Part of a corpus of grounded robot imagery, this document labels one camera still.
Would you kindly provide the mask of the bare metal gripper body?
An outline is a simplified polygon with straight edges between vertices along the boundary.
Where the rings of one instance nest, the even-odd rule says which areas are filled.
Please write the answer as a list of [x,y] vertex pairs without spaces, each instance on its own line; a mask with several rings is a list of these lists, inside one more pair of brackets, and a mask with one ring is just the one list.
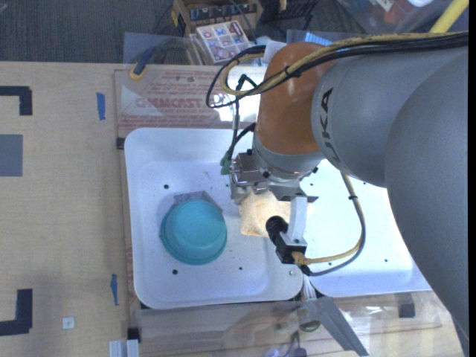
[[240,203],[251,193],[270,192],[280,202],[303,197],[313,203],[318,197],[305,193],[300,182],[315,170],[304,167],[302,158],[273,156],[267,161],[257,151],[241,152],[231,164],[231,199]]

